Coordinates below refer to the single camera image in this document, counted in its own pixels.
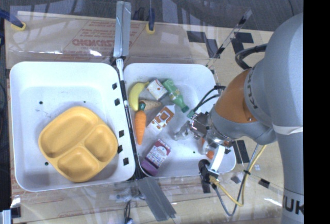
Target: bottle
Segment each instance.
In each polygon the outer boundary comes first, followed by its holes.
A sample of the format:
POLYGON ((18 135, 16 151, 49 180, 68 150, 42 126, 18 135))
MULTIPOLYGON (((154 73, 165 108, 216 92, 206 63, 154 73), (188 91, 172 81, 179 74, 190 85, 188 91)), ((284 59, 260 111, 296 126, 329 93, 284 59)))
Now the bottle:
POLYGON ((187 112, 189 110, 189 107, 184 103, 184 97, 180 93, 180 90, 174 85, 173 80, 167 79, 162 84, 169 92, 169 96, 172 102, 178 105, 183 113, 187 112))

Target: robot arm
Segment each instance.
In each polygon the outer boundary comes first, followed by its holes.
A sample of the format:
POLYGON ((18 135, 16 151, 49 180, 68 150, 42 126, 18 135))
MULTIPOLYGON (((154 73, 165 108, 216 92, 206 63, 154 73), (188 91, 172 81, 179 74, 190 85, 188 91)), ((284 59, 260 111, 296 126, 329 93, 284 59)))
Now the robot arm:
POLYGON ((233 79, 210 113, 193 120, 192 132, 214 147, 242 136, 261 145, 277 140, 284 170, 282 224, 304 223, 303 14, 283 23, 264 59, 233 79))

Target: yellow plate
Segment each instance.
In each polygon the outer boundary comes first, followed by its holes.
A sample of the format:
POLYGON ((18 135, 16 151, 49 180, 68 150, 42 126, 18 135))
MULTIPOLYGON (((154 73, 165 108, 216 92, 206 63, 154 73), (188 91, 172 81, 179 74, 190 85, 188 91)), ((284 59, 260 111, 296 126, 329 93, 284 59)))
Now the yellow plate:
POLYGON ((118 141, 94 112, 76 106, 60 114, 40 133, 39 148, 67 179, 85 182, 114 158, 118 141))

